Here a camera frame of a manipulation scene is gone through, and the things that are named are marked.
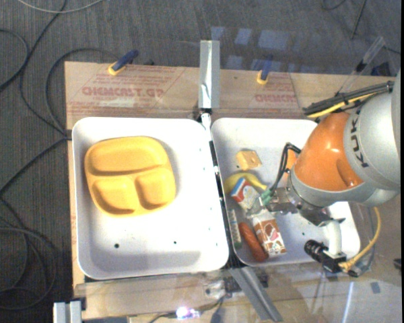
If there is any red sausage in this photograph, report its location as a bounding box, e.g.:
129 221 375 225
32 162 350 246
238 221 269 263

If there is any orange and brown carton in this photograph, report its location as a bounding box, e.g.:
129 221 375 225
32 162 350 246
252 213 288 257

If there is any black cylinder on white bracket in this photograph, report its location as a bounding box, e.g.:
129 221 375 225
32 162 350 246
304 219 348 274

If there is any red and white carton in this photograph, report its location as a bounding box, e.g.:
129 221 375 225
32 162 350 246
230 177 261 212

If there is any clear plastic bottle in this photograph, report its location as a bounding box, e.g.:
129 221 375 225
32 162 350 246
226 208 244 250

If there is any white plastic tray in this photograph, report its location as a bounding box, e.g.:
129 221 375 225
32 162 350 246
71 116 230 281
210 117 362 268

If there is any yellow banana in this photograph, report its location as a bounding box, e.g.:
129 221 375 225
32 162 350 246
224 172 268 195

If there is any yellow divided plate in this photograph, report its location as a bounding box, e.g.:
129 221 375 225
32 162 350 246
83 135 178 218

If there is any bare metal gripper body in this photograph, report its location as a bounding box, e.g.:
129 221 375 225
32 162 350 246
265 186 300 215

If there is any brown cardboard board red print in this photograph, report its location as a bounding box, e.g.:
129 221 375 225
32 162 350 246
64 61 402 320

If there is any yellow cheese wedge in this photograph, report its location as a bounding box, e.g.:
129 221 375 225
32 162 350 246
235 149 263 172

